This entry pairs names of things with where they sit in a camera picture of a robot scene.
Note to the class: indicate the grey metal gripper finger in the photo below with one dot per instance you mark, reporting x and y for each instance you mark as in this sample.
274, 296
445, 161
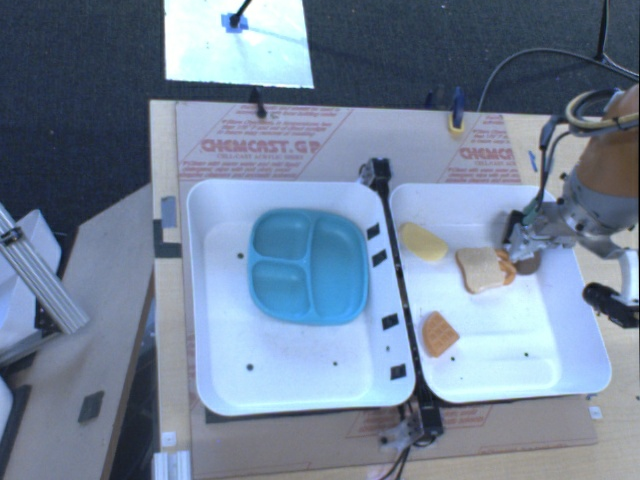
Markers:
513, 228
523, 252

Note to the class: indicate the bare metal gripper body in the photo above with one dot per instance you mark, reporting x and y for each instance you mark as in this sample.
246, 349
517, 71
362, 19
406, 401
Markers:
552, 228

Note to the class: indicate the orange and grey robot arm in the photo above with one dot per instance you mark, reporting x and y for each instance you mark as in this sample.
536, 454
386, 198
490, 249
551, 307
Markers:
607, 168

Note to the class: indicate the brown round toy biscuit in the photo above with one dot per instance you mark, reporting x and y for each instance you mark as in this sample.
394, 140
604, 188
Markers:
529, 267

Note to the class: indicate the beige toy bread slice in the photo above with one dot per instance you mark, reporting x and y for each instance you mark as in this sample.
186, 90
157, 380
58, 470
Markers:
479, 270

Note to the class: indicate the pale yellow toy potato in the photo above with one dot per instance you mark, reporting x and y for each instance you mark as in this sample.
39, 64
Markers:
422, 242

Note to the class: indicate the white plastic tray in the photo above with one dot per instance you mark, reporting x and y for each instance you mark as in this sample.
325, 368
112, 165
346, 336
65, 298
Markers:
500, 348
280, 368

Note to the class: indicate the orange toy waffle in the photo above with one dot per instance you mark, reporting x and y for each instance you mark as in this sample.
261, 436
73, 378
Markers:
439, 334

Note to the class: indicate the thin black and white rod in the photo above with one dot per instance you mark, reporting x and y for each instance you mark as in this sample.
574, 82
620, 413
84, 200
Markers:
403, 293

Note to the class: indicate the blue divided plate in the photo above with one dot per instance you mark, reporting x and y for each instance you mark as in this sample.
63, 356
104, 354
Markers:
320, 268

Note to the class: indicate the brown cardboard board red print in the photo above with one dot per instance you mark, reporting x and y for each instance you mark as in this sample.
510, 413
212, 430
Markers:
320, 143

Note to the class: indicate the black cylinder on white bracket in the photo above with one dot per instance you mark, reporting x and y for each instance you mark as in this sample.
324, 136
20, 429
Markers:
612, 304

